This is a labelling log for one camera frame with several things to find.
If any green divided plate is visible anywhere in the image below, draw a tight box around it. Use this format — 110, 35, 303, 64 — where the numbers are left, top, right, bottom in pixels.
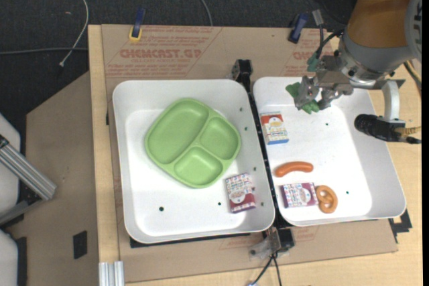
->
144, 97, 243, 190

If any orange toy sausage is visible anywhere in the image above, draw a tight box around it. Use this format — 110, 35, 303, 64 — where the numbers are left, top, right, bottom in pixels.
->
274, 161, 314, 178

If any white plastic tray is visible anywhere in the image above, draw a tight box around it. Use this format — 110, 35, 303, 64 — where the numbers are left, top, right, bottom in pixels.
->
251, 76, 408, 228
111, 78, 277, 244

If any orange toy pretzel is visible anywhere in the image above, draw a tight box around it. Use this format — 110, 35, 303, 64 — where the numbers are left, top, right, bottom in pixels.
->
314, 184, 339, 215

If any red and white carton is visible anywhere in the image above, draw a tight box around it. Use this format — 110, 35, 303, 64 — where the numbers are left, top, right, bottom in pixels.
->
259, 111, 290, 146

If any green toy broccoli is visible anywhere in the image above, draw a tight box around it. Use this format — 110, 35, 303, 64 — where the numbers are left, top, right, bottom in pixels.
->
285, 82, 320, 115

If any thin black rod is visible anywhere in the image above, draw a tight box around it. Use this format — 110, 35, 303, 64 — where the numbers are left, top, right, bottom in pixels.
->
243, 76, 281, 230

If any brown cardboard board red print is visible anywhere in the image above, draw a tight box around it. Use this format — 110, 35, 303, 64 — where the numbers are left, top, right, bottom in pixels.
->
100, 24, 400, 275

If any red patterned packet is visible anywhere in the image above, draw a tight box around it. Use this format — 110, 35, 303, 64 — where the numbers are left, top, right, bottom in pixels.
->
224, 172, 257, 214

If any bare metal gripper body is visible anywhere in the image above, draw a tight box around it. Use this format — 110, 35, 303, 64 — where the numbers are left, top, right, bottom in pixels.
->
314, 55, 389, 95

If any black cylinder on white bracket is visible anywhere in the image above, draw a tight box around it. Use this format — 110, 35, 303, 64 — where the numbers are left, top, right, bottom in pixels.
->
354, 78, 407, 144

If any black block with thin wires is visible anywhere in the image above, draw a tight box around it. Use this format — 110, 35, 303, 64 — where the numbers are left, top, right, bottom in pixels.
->
249, 227, 296, 259
231, 58, 253, 83

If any purple patterned packet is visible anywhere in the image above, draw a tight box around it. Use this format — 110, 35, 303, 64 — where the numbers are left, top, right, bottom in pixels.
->
280, 182, 319, 210

